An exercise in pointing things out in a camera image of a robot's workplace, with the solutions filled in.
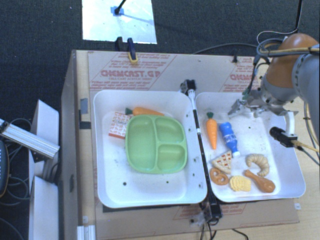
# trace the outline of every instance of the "yellow crinkle cut food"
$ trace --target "yellow crinkle cut food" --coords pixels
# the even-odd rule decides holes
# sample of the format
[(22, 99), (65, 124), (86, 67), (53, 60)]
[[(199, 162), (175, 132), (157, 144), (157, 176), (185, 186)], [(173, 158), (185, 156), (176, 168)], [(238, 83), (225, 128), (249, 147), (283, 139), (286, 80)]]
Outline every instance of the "yellow crinkle cut food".
[(251, 190), (251, 180), (240, 175), (231, 177), (229, 183), (233, 191)]

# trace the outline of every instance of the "pretzel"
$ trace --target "pretzel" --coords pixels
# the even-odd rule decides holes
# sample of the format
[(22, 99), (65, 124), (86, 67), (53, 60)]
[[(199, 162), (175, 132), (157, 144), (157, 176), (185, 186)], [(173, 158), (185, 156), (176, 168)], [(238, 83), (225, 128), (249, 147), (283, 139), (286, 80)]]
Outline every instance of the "pretzel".
[(228, 176), (221, 172), (218, 168), (212, 168), (210, 170), (210, 178), (219, 186), (227, 185), (229, 183)]

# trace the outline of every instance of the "croissant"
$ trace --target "croissant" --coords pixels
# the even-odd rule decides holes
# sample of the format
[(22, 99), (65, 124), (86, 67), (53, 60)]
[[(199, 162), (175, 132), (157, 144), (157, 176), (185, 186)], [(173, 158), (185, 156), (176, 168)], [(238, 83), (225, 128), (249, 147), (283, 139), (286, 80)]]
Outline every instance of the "croissant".
[(251, 163), (255, 163), (260, 167), (260, 171), (257, 173), (260, 177), (265, 177), (269, 173), (268, 159), (263, 154), (250, 154), (245, 159), (246, 165), (251, 166)]

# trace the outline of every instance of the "green plate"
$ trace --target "green plate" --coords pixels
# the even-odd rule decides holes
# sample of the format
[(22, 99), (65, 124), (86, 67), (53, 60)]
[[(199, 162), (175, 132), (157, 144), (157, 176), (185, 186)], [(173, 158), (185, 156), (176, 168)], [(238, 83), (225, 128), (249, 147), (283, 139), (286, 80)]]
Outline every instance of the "green plate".
[(131, 167), (141, 173), (177, 173), (187, 163), (184, 128), (167, 116), (132, 117), (126, 128), (125, 150)]

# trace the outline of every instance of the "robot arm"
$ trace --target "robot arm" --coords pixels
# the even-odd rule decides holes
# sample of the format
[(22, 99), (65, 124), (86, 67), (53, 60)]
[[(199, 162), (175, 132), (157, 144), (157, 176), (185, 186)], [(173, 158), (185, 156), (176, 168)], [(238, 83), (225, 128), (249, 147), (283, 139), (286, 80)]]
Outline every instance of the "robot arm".
[(250, 108), (258, 117), (263, 111), (271, 111), (285, 116), (286, 132), (291, 135), (294, 133), (294, 121), (291, 125), (290, 121), (294, 112), (285, 110), (283, 106), (299, 96), (309, 105), (313, 129), (319, 141), (319, 43), (302, 33), (293, 34), (283, 41), (278, 39), (277, 42), (281, 42), (278, 52), (260, 54), (275, 56), (262, 78), (260, 88), (249, 90), (242, 100), (235, 102), (228, 114), (234, 116)]

